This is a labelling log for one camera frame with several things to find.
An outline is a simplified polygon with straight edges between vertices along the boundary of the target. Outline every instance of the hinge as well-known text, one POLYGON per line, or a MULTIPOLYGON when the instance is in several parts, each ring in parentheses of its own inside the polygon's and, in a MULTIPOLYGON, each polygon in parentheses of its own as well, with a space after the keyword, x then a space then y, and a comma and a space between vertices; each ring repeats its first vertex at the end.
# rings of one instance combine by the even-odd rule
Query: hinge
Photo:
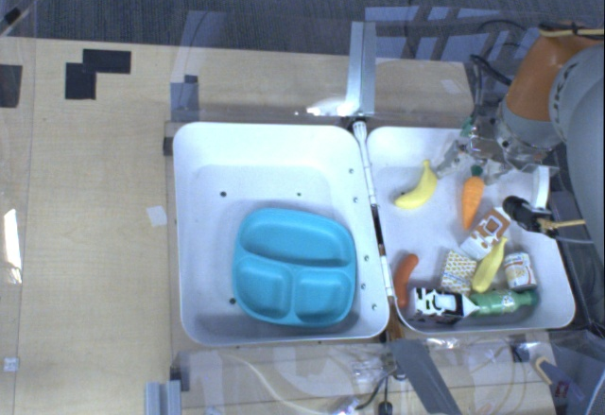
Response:
POLYGON ((387 291, 387 297, 395 295, 395 287, 393 285, 393 279, 390 275, 389 261, 386 255, 380 256, 380 264, 382 265, 382 277, 385 282, 385 290, 387 291))

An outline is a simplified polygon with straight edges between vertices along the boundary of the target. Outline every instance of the blue tray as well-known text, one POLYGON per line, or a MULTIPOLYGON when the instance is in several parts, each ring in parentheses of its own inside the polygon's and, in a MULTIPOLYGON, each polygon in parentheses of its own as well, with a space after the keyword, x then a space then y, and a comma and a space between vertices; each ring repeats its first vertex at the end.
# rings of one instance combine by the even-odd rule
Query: blue tray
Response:
POLYGON ((233 293, 259 320, 326 327, 351 309, 355 246, 330 218, 278 208, 257 210, 241 223, 233 256, 233 293))

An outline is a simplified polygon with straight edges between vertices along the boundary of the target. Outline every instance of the banana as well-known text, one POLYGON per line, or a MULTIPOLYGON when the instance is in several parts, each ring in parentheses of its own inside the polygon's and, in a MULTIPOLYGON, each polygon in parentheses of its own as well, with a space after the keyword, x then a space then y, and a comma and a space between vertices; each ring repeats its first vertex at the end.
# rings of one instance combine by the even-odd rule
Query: banana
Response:
POLYGON ((433 173, 428 160, 423 161, 423 167, 423 175, 416 187, 395 200, 395 206, 411 210, 424 205, 433 196, 435 188, 437 188, 437 176, 433 173))

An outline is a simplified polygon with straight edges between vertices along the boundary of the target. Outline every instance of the white sticker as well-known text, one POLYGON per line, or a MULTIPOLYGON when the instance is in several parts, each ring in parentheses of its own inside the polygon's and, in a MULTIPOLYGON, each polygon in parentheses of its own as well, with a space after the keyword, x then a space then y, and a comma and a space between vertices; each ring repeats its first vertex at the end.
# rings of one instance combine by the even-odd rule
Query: white sticker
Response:
POLYGON ((4 358, 4 372, 15 373, 19 371, 19 358, 4 358))
POLYGON ((147 215, 152 227, 161 227, 168 223, 168 217, 162 205, 147 208, 147 215))
POLYGON ((441 85, 443 89, 449 94, 460 94, 463 91, 459 88, 459 86, 450 78, 446 78, 441 81, 441 85))

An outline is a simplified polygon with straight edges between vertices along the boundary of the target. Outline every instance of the carrot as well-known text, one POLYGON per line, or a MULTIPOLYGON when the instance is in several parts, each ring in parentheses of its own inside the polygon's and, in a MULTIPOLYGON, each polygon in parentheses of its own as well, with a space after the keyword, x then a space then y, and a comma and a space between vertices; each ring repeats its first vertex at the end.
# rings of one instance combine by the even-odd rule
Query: carrot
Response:
POLYGON ((462 187, 462 225, 467 230, 471 228, 485 187, 485 183, 481 180, 481 173, 483 173, 481 166, 474 165, 471 173, 473 176, 467 179, 462 187))
POLYGON ((400 309, 404 309, 409 302, 407 294, 407 283, 412 270, 418 265, 418 255, 411 253, 402 260, 393 277, 393 286, 395 287, 395 296, 397 297, 397 305, 400 309))

